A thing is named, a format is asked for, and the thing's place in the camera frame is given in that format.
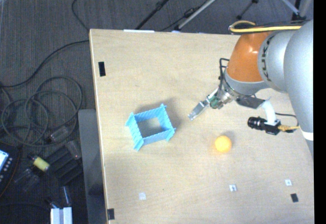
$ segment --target wooden table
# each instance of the wooden table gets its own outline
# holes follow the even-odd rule
[[[230,57],[237,39],[90,31],[110,223],[314,223],[313,159],[299,130],[274,136],[251,129],[248,118],[266,118],[264,111],[236,102],[209,108],[194,121],[187,117],[219,84],[219,59]],[[293,114],[286,94],[269,89],[257,97],[271,97],[276,112]],[[161,104],[176,127],[174,136],[134,150],[125,126],[130,113]],[[278,118],[296,124],[294,118]],[[219,135],[231,138],[230,152],[215,149]]]

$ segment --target screen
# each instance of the screen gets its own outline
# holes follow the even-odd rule
[[[9,157],[8,153],[0,150],[0,171],[2,170],[2,167],[5,165],[8,157]]]

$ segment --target table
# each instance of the table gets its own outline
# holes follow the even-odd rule
[[[314,223],[313,159],[299,130],[251,129],[248,118],[266,118],[264,111],[236,102],[187,117],[219,84],[219,59],[230,57],[237,40],[90,30],[108,223]],[[286,94],[267,89],[257,97],[271,97],[276,112],[293,114]],[[161,104],[175,134],[134,150],[125,126],[130,113]],[[230,152],[215,149],[219,135],[232,140]]]

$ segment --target controller with buttons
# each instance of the controller with buttons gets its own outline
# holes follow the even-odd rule
[[[19,159],[16,147],[0,143],[0,194],[11,180]]]

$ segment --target orange ball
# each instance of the orange ball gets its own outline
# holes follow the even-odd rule
[[[215,147],[219,152],[227,153],[232,147],[232,142],[227,136],[221,135],[216,138]]]

